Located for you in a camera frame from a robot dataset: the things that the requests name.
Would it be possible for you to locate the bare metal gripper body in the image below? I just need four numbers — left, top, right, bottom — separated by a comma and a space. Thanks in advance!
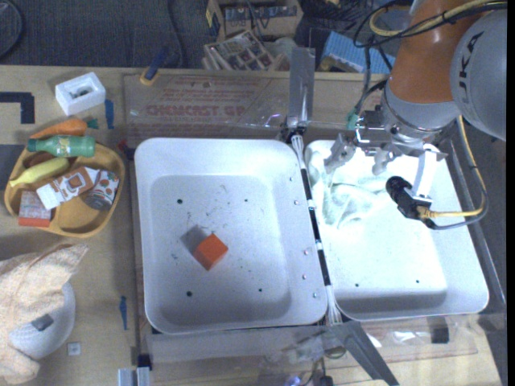
352, 109, 439, 157

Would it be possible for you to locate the pale green cloth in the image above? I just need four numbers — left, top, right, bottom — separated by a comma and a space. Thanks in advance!
305, 146, 403, 229

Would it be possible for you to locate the white plastic tray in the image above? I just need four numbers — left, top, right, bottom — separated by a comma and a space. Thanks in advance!
133, 137, 329, 335
303, 138, 491, 322

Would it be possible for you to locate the brown cardboard board red print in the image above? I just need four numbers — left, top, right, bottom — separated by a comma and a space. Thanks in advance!
120, 72, 480, 362

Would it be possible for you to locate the orange cube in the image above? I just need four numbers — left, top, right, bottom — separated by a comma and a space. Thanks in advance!
192, 232, 230, 272

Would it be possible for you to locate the white can with orange print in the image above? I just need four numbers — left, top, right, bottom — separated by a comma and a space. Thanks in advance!
83, 169, 121, 211

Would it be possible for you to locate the yellow divided plate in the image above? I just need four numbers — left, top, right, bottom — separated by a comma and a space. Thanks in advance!
3, 140, 126, 240

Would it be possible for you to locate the green bottle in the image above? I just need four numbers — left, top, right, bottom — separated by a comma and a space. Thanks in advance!
26, 134, 97, 158

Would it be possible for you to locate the orange carrot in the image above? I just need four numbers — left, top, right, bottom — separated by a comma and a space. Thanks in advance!
29, 117, 100, 141

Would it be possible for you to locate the white and orange carton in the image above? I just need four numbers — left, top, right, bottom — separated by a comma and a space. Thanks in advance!
35, 166, 101, 211

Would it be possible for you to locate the white foam box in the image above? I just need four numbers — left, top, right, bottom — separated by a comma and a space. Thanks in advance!
54, 71, 107, 117

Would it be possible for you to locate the yellow banana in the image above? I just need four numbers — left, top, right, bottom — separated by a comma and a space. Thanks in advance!
8, 157, 72, 189

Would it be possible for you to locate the orange and white packet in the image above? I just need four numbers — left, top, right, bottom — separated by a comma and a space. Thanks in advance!
18, 190, 54, 228

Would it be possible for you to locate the white bowl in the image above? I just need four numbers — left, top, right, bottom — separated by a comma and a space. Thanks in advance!
8, 281, 77, 361

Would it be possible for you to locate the cream cloth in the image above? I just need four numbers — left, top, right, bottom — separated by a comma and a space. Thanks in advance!
0, 242, 90, 384

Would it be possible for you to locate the black cylinder on white bracket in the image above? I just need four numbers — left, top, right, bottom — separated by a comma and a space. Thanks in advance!
385, 142, 450, 220

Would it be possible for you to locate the black block with thin wires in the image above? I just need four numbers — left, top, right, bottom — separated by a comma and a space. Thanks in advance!
280, 114, 309, 143

